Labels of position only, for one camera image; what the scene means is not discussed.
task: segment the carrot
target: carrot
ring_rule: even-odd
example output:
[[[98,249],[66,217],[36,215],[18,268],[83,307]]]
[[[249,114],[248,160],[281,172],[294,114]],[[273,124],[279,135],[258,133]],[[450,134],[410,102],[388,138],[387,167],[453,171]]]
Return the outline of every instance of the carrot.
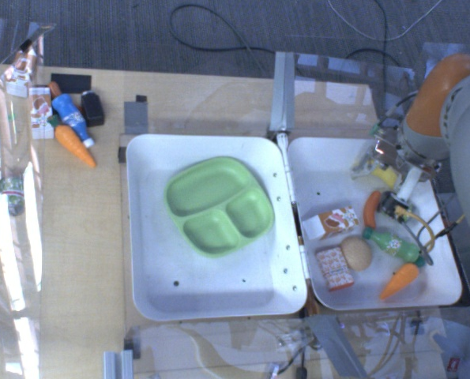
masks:
[[[371,227],[372,229],[377,227],[375,223],[375,212],[377,211],[381,196],[382,193],[380,191],[374,191],[370,194],[364,205],[363,222],[366,227]]]
[[[401,265],[400,269],[394,273],[391,280],[385,285],[379,298],[383,300],[401,291],[404,287],[413,282],[418,275],[419,269],[415,264],[408,262]]]
[[[68,125],[57,125],[58,121],[55,117],[56,116],[51,117],[49,122],[55,128],[55,138],[58,142],[84,163],[88,164],[90,167],[95,167],[96,161],[94,161],[91,153],[89,153],[89,150],[84,146],[77,134]]]

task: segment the green plate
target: green plate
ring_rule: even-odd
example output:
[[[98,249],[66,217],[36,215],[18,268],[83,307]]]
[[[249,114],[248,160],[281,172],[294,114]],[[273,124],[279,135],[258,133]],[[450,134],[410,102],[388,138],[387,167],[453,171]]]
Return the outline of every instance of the green plate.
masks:
[[[274,221],[265,191],[231,157],[214,157],[177,174],[166,186],[165,202],[188,243],[208,257],[246,246]]]

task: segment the green bottle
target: green bottle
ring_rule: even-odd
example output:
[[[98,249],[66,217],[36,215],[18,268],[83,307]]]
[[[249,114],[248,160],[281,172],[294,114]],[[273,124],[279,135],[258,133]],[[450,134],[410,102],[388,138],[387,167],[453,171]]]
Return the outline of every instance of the green bottle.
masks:
[[[365,227],[363,237],[376,242],[378,247],[387,254],[399,257],[406,262],[416,262],[419,258],[419,247],[393,233],[378,233],[371,227]]]

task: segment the transparent plastic wrap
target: transparent plastic wrap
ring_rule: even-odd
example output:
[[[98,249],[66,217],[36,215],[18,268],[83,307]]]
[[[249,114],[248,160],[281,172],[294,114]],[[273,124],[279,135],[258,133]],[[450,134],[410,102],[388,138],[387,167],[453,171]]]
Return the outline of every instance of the transparent plastic wrap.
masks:
[[[0,372],[12,377],[39,377],[43,142],[30,88],[53,27],[32,25],[0,63]]]

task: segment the white tray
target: white tray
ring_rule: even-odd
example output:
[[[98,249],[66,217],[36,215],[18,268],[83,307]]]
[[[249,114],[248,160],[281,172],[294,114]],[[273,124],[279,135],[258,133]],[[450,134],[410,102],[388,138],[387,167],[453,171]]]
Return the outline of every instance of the white tray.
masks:
[[[461,296],[461,279],[457,271],[447,237],[439,238],[431,251],[434,265],[421,268],[418,279],[400,293],[381,301],[378,295],[393,271],[402,264],[399,258],[381,251],[371,242],[373,260],[362,272],[352,272],[355,284],[338,291],[328,291],[325,280],[315,260],[318,250],[340,244],[348,235],[361,235],[363,231],[363,207],[374,190],[387,190],[376,177],[366,176],[352,180],[352,164],[373,144],[373,140],[336,138],[299,138],[289,147],[296,199],[301,220],[345,205],[352,205],[361,225],[354,231],[325,240],[309,240],[305,247],[310,275],[317,298],[335,310],[388,309],[397,307],[444,306],[455,303]],[[419,183],[411,196],[416,212],[428,220],[438,210],[431,184]],[[377,216],[381,229],[390,229],[402,238],[412,241],[410,234],[389,217]],[[421,225],[411,222],[417,232]],[[431,224],[434,232],[443,228],[440,217]]]
[[[232,156],[256,176],[275,223],[257,241],[220,258],[198,254],[164,203],[171,176],[202,160]],[[141,135],[127,147],[133,300],[156,321],[288,314],[306,284],[280,150],[258,137]]]

